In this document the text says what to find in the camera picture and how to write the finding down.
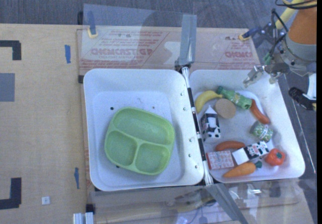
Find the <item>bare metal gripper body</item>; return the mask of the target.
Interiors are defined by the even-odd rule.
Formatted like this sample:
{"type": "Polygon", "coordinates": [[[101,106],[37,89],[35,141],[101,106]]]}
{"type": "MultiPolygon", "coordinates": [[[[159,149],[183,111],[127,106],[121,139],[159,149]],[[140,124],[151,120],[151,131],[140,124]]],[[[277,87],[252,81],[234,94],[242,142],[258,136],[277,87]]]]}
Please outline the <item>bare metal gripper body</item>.
{"type": "Polygon", "coordinates": [[[267,53],[264,58],[264,70],[269,73],[293,72],[301,77],[308,74],[309,60],[304,60],[289,51],[267,53]]]}

